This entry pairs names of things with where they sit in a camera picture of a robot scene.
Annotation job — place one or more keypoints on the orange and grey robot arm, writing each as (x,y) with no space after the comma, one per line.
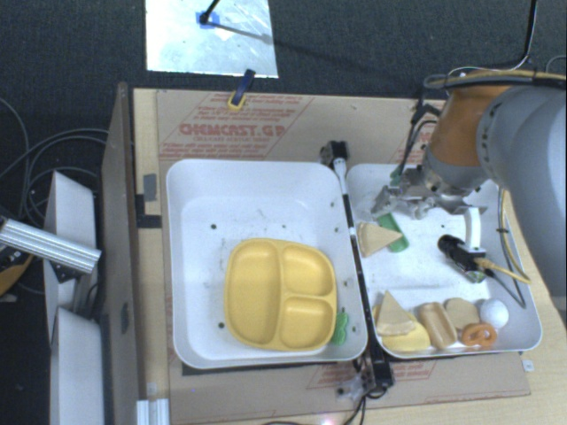
(522,149)

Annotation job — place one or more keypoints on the white ball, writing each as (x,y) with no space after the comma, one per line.
(494,312)

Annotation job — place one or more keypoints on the green toy cylinder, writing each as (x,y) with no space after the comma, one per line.
(398,242)

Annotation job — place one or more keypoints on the tan toy pizza slice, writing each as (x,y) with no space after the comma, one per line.
(374,238)
(393,316)

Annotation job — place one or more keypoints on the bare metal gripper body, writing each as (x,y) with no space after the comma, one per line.
(421,184)

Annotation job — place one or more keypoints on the yellow toy cheese piece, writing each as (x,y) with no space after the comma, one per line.
(412,341)

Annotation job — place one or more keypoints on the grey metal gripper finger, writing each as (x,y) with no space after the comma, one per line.
(384,199)
(423,208)

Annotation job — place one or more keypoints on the green toy lettuce leaf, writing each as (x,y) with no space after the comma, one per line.
(341,329)

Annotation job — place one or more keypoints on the orange toy pretzel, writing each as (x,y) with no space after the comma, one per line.
(469,335)

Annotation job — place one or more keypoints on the brown cardboard board red print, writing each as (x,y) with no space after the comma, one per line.
(248,126)

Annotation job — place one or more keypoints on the tan round toy bread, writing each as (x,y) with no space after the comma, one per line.
(462,311)

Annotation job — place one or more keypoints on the thin black and white rod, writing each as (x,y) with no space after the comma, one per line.
(354,246)

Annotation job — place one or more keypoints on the white plastic tray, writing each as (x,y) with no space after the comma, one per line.
(248,202)
(425,268)

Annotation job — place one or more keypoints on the black cylinder on white bracket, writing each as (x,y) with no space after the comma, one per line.
(456,248)

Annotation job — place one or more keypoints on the tan toy hot dog bun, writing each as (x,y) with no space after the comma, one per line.
(437,326)

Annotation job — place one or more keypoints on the yellow divided plate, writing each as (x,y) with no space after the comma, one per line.
(266,290)

